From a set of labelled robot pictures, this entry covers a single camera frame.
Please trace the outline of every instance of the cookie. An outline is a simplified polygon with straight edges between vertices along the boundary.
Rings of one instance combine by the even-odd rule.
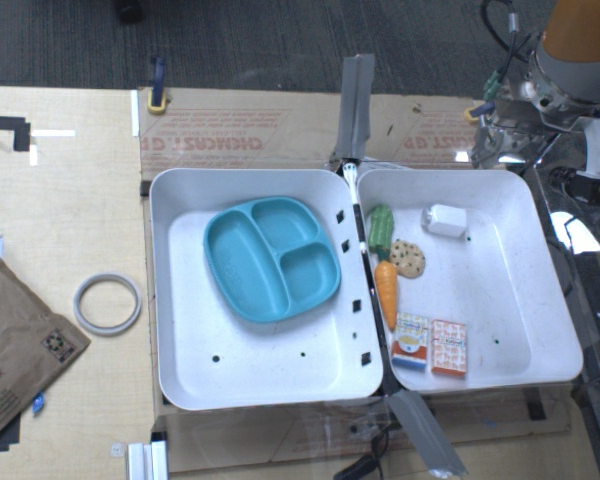
[[[424,272],[424,254],[416,244],[396,240],[391,244],[389,261],[393,263],[401,276],[415,279]]]

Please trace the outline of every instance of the wooden table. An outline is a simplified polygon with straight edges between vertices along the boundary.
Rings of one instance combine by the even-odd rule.
[[[28,153],[12,150],[11,132],[0,131],[0,231],[7,264],[54,312],[74,322],[76,289],[103,271],[131,277],[145,294],[146,308],[140,147],[132,134],[130,91],[0,87],[0,115],[25,117],[34,130],[75,131],[75,137],[36,139],[37,166],[30,165]],[[94,288],[85,300],[92,308],[88,316],[101,325],[124,320],[131,306],[117,285]],[[148,312],[117,337],[90,337],[87,351],[45,391],[42,412],[23,412],[20,443],[0,453],[0,479],[123,479],[125,460],[116,445],[148,442],[154,423]],[[579,410],[573,403],[569,409],[568,432],[463,444],[458,453],[472,478],[596,478]],[[184,477],[322,479],[354,459]],[[400,471],[411,472],[411,479],[432,478],[413,450],[387,459],[385,475],[404,478]]]

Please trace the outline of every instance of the blue divided plate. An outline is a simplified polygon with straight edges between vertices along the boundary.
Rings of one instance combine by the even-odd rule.
[[[322,226],[300,201],[256,199],[214,216],[204,249],[233,310],[252,322],[277,322],[329,299],[340,265]]]

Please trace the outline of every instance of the orange carrot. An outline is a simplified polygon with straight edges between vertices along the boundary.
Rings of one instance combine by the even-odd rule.
[[[383,260],[376,266],[374,277],[382,314],[393,331],[398,317],[398,271],[394,265]]]

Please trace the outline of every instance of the white ring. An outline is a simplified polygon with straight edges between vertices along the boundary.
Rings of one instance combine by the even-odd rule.
[[[129,289],[129,291],[133,294],[133,297],[135,299],[135,307],[131,316],[121,324],[114,325],[112,327],[101,327],[99,325],[92,324],[82,314],[82,309],[80,307],[80,303],[82,302],[82,296],[85,294],[85,292],[94,284],[103,281],[114,281],[116,283],[122,284],[123,286],[126,286]],[[103,272],[102,274],[95,274],[91,277],[88,277],[78,287],[76,294],[73,296],[73,312],[76,315],[76,318],[78,319],[78,323],[86,330],[92,332],[93,334],[99,334],[100,336],[115,336],[116,334],[120,334],[122,331],[126,331],[138,319],[138,317],[140,316],[141,309],[142,295],[140,294],[140,289],[127,276],[118,274],[117,272]]]

